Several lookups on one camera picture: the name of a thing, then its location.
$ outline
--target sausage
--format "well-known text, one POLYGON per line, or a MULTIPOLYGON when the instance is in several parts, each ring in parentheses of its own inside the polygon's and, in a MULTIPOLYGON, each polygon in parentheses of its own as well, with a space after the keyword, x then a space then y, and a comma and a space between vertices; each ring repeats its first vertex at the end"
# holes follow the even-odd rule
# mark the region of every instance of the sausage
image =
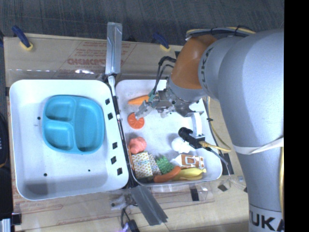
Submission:
POLYGON ((172 171, 170 171, 167 174, 163 175, 156 175, 154 176, 154 182, 156 183, 161 183, 161 182, 166 182, 171 180, 172 178, 176 177, 180 173, 181 167, 180 166, 175 166, 172 171))

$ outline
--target blue plate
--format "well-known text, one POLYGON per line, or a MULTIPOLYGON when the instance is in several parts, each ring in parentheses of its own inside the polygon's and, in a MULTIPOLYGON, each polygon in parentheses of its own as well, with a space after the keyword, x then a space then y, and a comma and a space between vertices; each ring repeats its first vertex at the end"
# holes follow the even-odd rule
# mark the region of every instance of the blue plate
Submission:
POLYGON ((104 140, 103 110, 85 97, 56 95, 45 104, 42 130, 45 143, 54 150, 93 153, 104 140))

